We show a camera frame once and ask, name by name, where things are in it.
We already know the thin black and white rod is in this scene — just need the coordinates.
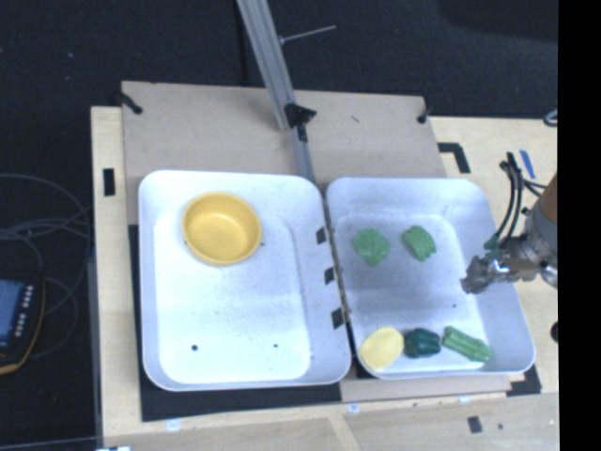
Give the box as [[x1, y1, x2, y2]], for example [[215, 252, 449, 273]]
[[322, 190, 353, 335]]

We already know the yellow toy lemon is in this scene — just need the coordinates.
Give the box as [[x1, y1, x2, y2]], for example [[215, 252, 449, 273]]
[[359, 326, 406, 372]]

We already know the white plastic tray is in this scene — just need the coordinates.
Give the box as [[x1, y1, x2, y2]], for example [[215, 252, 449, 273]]
[[137, 169, 353, 393], [324, 176, 537, 381]]

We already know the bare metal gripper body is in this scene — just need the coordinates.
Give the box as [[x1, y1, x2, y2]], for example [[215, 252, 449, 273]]
[[488, 235, 559, 285]]

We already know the brown cardboard board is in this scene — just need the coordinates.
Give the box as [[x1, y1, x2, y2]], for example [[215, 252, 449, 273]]
[[120, 80, 514, 404]]

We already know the light green ridged toy vegetable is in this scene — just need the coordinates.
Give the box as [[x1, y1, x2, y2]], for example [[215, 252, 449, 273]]
[[400, 225, 439, 263]]

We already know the dark green toy pepper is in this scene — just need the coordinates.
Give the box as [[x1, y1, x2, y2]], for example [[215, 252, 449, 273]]
[[403, 328, 442, 360]]

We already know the light green toy celery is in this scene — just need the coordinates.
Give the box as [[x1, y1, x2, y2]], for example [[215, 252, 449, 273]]
[[440, 325, 494, 364]]

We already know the yellow bowl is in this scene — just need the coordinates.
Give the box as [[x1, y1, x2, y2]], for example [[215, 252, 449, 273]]
[[181, 192, 264, 268]]

